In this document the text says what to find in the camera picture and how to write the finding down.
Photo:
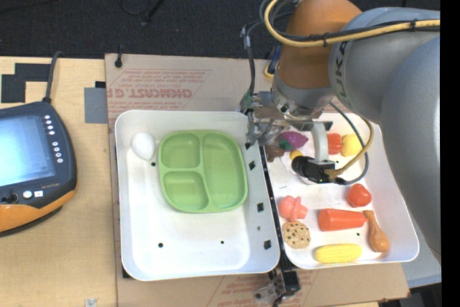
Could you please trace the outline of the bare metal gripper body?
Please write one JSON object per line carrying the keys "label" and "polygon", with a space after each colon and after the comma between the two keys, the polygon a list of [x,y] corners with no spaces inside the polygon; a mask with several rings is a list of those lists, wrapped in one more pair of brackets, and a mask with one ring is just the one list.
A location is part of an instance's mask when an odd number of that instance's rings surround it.
{"label": "bare metal gripper body", "polygon": [[291,127],[303,130],[317,118],[314,108],[305,108],[276,91],[260,91],[254,95],[251,109],[252,130],[259,135],[276,135]]}

